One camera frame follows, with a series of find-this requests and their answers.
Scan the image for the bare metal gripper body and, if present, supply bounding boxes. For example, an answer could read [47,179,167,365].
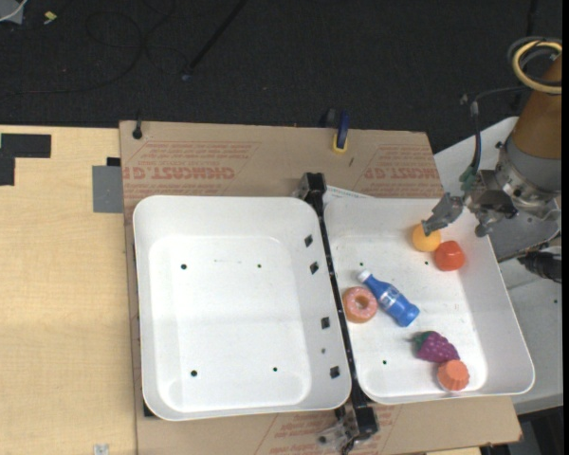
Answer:
[462,164,561,222]

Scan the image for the yellow ball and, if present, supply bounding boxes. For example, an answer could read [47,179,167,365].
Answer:
[411,223,442,253]

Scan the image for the orange cube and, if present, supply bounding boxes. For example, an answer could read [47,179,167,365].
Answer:
[433,240,467,272]

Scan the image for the white plastic tray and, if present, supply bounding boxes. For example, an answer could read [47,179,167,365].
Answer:
[321,191,536,406]
[132,194,353,422]

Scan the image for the white paper strip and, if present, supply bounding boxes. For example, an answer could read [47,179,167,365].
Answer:
[325,185,376,201]

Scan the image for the blue plastic bottle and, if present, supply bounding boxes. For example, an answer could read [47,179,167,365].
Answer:
[357,269,421,328]

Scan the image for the pink doughnut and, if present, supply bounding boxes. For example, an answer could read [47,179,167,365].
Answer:
[341,285,379,324]

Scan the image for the thin black rod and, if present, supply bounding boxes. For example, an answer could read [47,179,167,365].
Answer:
[311,191,370,417]

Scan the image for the purple grapes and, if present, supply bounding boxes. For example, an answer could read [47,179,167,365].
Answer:
[411,330,461,364]

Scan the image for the orange ridged cup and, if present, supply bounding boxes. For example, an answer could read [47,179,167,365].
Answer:
[436,358,471,392]

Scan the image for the brown cardboard board red print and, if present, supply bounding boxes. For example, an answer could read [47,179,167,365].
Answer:
[118,119,523,455]

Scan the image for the black cylinder on white bracket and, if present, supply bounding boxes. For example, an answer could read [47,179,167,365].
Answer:
[517,243,563,284]

